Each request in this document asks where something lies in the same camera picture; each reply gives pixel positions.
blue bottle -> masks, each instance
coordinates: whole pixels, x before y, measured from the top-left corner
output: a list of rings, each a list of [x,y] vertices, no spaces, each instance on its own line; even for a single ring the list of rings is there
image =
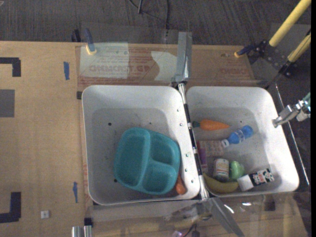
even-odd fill
[[[238,144],[245,139],[251,137],[253,135],[253,129],[249,125],[245,125],[241,129],[238,129],[235,132],[232,132],[230,136],[222,140],[222,145],[224,148],[228,147],[230,144]]]

orange object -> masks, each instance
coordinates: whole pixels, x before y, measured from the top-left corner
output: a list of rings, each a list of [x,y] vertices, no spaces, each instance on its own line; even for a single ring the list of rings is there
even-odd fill
[[[179,195],[183,195],[187,192],[187,189],[184,187],[180,173],[178,174],[177,182],[176,182],[176,191]]]
[[[210,119],[202,119],[200,123],[193,121],[192,125],[193,127],[200,127],[202,130],[208,130],[208,131],[220,130],[220,129],[225,129],[225,128],[230,127],[227,124],[213,121]]]

white square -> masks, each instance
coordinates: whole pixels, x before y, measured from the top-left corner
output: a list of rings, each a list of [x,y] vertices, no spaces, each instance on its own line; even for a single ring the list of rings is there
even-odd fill
[[[48,219],[49,216],[50,216],[49,211],[41,211],[41,212],[40,212],[40,218],[41,218],[41,219]]]

yellow rod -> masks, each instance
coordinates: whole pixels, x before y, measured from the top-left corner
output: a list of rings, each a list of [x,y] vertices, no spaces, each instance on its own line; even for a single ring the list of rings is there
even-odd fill
[[[297,46],[297,48],[289,54],[287,59],[290,62],[296,62],[296,60],[301,57],[301,55],[307,50],[307,48],[309,48],[311,41],[312,41],[312,33],[305,36],[305,38]]]
[[[280,26],[278,31],[270,39],[270,46],[276,47],[284,36],[290,31],[291,27],[303,15],[307,8],[312,4],[312,0],[301,0],[291,14],[287,17],[284,23]]]

white bin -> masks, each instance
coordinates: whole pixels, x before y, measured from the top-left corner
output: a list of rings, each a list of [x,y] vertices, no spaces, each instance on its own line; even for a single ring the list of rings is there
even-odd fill
[[[248,196],[289,192],[299,185],[298,174],[282,127],[274,128],[277,112],[270,94],[255,87],[192,87],[187,92],[191,120],[204,118],[230,124],[225,131],[194,128],[196,140],[216,140],[250,125],[255,134],[238,145],[225,149],[224,158],[237,160],[246,173],[269,167],[275,181],[248,192],[224,196]],[[166,86],[88,87],[82,95],[86,136],[88,190],[101,205],[145,201],[192,199],[199,194],[196,162],[180,93]],[[143,194],[115,181],[113,174],[116,147],[123,132],[131,127],[160,132],[177,141],[181,150],[180,173],[188,191],[173,190],[163,196]]]

